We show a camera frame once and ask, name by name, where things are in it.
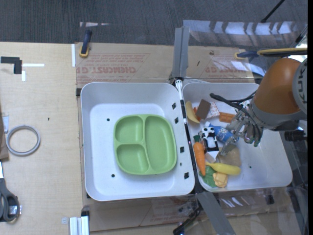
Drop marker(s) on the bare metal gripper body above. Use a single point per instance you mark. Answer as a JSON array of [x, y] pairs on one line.
[[249, 131]]

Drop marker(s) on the thin black and white rod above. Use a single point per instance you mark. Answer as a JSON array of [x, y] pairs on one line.
[[182, 101]]

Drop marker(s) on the brown rectangular biscuit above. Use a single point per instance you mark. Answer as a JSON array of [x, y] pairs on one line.
[[203, 109]]

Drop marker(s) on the small white block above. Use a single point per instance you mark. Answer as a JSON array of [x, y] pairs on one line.
[[209, 157]]

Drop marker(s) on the white plastic tray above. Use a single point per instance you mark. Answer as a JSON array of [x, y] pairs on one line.
[[264, 160], [102, 136]]

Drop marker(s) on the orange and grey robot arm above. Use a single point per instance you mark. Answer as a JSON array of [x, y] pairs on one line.
[[276, 92]]

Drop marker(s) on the orange carrot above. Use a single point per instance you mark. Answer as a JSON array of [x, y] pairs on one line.
[[199, 155]]

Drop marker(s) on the green divided plate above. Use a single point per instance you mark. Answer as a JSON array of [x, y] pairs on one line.
[[159, 143]]

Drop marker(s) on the orange ridged block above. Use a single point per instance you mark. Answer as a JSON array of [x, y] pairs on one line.
[[226, 117]]

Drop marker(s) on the pale yellow curved wedge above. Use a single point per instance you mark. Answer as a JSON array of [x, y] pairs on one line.
[[190, 112]]

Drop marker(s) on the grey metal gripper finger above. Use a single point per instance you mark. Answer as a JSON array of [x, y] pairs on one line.
[[228, 148], [232, 125]]

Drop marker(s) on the yellow ridged toy food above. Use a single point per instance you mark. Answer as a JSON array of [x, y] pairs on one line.
[[220, 179]]

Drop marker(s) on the white packet with red print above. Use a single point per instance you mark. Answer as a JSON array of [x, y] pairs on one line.
[[214, 110]]

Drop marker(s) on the brown cardboard board red print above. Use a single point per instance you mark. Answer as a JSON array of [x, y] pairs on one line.
[[151, 62]]

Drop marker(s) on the black and white cow carton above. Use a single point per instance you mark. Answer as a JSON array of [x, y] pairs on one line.
[[209, 138]]

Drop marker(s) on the blue and white bottle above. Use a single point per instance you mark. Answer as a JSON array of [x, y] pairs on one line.
[[220, 132]]

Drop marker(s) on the green leafy toy vegetable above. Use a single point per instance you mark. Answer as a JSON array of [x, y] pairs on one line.
[[207, 177]]

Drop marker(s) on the beige bread slice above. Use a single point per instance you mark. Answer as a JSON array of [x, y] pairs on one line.
[[232, 157]]

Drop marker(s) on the yellow banana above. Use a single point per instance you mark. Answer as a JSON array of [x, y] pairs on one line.
[[225, 168]]

